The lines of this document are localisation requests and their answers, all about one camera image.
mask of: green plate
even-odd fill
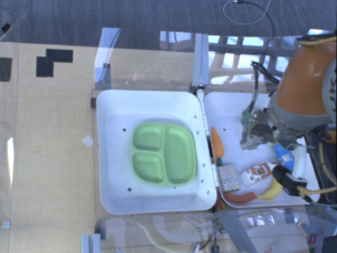
[[[132,134],[131,165],[144,183],[183,186],[196,172],[193,136],[180,125],[143,123]]]

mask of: white tape piece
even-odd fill
[[[11,227],[11,222],[10,221],[2,221],[2,229],[6,230]]]
[[[93,139],[89,135],[86,136],[86,137],[84,137],[84,138],[82,138],[82,141],[83,141],[83,143],[85,144],[85,146],[87,148],[90,148],[91,146],[94,145],[94,141],[93,141]]]

